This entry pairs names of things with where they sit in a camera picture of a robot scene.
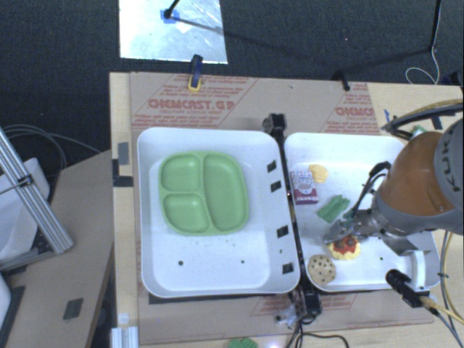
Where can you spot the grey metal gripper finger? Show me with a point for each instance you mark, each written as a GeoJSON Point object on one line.
{"type": "Point", "coordinates": [333, 237]}
{"type": "Point", "coordinates": [344, 224]}

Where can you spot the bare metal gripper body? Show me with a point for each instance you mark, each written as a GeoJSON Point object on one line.
{"type": "Point", "coordinates": [368, 225]}

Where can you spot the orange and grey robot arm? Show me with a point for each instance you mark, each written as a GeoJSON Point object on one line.
{"type": "Point", "coordinates": [417, 180]}

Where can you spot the yellow and red toy pizza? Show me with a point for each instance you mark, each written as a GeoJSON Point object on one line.
{"type": "Point", "coordinates": [344, 250]}

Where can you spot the green toy beans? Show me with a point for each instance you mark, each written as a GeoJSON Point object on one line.
{"type": "Point", "coordinates": [331, 209]}

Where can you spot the tan chocolate chip biscuit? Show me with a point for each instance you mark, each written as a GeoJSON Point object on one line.
{"type": "Point", "coordinates": [321, 268]}

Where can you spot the red and white carton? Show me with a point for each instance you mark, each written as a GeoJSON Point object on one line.
{"type": "Point", "coordinates": [303, 189]}

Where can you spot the yellow toy crisp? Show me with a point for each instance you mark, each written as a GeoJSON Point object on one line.
{"type": "Point", "coordinates": [319, 173]}

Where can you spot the thin black rod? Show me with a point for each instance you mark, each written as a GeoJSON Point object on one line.
{"type": "Point", "coordinates": [290, 194]}

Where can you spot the white plastic tray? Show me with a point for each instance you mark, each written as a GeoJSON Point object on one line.
{"type": "Point", "coordinates": [217, 259]}
{"type": "Point", "coordinates": [362, 151]}

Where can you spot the green divided plate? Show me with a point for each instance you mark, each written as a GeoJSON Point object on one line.
{"type": "Point", "coordinates": [217, 190]}

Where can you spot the green ridged toy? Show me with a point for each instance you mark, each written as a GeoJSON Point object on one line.
{"type": "Point", "coordinates": [243, 343]}

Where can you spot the brown cardboard board red print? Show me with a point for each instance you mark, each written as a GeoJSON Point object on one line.
{"type": "Point", "coordinates": [235, 103]}

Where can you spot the black cylinder on white bracket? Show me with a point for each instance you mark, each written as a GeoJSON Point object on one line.
{"type": "Point", "coordinates": [402, 283]}

